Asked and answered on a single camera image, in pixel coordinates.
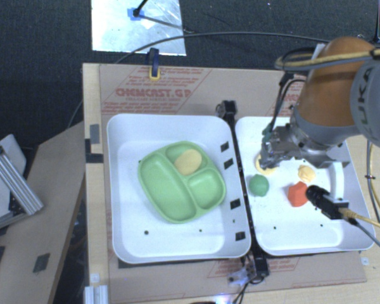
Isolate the green divided plate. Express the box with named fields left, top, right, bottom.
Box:
left=137, top=140, right=227, bottom=224

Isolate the black cylinder on white bracket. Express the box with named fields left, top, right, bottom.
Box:
left=305, top=161, right=350, bottom=220

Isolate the white plastic tray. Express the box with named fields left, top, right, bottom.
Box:
left=234, top=116, right=377, bottom=257
left=106, top=113, right=253, bottom=265

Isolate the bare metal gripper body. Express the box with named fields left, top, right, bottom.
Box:
left=261, top=125, right=351, bottom=170

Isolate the pale yellow round biscuit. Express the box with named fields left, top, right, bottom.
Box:
left=255, top=153, right=278, bottom=175

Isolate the green round toy food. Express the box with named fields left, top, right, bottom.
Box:
left=248, top=174, right=270, bottom=197

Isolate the thin black rod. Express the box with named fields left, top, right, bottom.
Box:
left=226, top=114, right=264, bottom=261

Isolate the brown cardboard board red print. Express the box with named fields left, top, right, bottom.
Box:
left=99, top=63, right=368, bottom=304

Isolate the pale yellow toy food lump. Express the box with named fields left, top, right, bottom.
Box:
left=297, top=165, right=316, bottom=183

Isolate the yellow oval toy bread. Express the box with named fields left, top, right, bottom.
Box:
left=173, top=148, right=203, bottom=176

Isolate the orange toy food chunk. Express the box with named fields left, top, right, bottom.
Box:
left=287, top=180, right=312, bottom=208

